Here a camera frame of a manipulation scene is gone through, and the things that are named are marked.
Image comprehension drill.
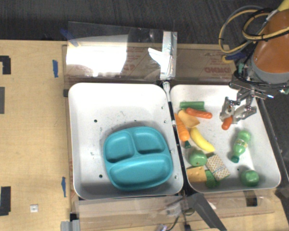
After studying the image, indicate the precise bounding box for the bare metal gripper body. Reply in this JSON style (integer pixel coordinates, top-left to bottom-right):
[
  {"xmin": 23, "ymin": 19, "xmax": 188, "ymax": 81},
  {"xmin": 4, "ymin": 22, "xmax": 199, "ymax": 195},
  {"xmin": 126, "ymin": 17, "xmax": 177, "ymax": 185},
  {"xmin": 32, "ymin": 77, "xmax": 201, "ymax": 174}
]
[{"xmin": 228, "ymin": 78, "xmax": 289, "ymax": 105}]

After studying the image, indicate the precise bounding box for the small orange sausage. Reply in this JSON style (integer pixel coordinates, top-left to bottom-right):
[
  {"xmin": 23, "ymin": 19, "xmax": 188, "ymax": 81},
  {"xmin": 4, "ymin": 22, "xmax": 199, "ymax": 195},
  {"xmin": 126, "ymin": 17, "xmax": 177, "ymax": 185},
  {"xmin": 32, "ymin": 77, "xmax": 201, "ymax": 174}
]
[{"xmin": 221, "ymin": 115, "xmax": 233, "ymax": 131}]

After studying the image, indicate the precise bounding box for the long orange sausage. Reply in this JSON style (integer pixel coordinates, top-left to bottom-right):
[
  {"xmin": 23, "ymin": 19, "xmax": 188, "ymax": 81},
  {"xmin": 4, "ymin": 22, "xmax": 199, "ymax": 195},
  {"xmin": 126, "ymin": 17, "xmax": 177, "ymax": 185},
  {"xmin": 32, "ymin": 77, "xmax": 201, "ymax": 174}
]
[{"xmin": 185, "ymin": 107, "xmax": 213, "ymax": 119}]

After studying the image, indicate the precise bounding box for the white plastic tray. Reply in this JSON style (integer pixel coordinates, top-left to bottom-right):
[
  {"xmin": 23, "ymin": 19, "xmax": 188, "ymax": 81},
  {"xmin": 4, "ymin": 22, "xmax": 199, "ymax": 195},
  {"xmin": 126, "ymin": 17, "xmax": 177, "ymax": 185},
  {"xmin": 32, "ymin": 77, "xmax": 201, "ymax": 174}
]
[
  {"xmin": 170, "ymin": 84, "xmax": 282, "ymax": 193},
  {"xmin": 67, "ymin": 82, "xmax": 184, "ymax": 200}
]

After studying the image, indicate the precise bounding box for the green bottle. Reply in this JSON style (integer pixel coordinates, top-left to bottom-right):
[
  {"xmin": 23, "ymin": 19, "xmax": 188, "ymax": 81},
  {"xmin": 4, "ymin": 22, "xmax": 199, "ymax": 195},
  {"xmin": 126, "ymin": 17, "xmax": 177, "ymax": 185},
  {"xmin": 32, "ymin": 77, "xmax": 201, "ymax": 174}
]
[{"xmin": 231, "ymin": 130, "xmax": 252, "ymax": 164}]

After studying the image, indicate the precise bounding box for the green rectangular stick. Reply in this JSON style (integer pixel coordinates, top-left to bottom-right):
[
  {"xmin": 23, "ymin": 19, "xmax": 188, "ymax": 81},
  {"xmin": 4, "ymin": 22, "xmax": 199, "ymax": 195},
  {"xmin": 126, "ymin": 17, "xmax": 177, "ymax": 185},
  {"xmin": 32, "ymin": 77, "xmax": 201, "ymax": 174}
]
[{"xmin": 179, "ymin": 101, "xmax": 206, "ymax": 111}]

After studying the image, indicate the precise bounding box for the pale orange bread slice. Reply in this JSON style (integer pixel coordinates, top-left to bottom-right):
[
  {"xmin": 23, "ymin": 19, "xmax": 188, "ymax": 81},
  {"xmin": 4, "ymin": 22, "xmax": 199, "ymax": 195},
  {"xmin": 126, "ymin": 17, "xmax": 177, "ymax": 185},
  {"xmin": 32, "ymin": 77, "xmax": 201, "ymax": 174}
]
[{"xmin": 177, "ymin": 109, "xmax": 201, "ymax": 129}]

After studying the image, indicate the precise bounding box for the yellow banana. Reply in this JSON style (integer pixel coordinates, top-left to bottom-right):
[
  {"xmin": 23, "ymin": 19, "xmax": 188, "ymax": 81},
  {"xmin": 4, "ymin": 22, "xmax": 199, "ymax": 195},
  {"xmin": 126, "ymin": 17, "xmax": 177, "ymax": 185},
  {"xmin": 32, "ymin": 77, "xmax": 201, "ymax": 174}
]
[{"xmin": 189, "ymin": 127, "xmax": 216, "ymax": 153}]

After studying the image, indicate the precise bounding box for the orange carrot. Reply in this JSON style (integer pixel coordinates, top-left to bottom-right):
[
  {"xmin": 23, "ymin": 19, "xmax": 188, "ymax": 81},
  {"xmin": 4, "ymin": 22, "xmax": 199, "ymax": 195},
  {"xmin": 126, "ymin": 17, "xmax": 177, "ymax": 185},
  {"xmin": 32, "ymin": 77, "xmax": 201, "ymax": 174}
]
[{"xmin": 174, "ymin": 113, "xmax": 192, "ymax": 150}]

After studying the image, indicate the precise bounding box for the thin black and white rod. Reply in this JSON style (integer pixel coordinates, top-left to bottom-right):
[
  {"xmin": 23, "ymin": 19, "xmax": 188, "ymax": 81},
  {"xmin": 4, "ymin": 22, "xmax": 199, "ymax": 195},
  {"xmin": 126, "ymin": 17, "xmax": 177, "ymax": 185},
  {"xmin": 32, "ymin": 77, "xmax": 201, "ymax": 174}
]
[{"xmin": 162, "ymin": 80, "xmax": 188, "ymax": 197}]

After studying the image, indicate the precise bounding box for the patterned cracker packet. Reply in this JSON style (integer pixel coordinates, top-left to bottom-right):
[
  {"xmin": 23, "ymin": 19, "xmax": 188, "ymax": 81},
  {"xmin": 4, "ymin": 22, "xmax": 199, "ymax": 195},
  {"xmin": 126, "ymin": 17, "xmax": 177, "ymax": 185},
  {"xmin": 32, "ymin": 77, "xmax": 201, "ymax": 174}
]
[{"xmin": 205, "ymin": 154, "xmax": 231, "ymax": 181}]

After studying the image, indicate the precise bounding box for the yellow cheese wedge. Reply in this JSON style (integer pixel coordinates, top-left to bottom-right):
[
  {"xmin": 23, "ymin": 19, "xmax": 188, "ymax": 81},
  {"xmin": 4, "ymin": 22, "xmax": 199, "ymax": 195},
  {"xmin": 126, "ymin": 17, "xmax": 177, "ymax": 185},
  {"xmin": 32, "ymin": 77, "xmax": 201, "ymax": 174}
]
[{"xmin": 186, "ymin": 166, "xmax": 208, "ymax": 183}]

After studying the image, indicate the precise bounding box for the blue divided plate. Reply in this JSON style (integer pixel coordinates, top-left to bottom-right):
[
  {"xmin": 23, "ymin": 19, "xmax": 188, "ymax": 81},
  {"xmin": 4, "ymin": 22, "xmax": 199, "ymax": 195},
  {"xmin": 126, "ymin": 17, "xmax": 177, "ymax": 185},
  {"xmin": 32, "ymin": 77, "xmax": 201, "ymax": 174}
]
[{"xmin": 103, "ymin": 126, "xmax": 174, "ymax": 192}]

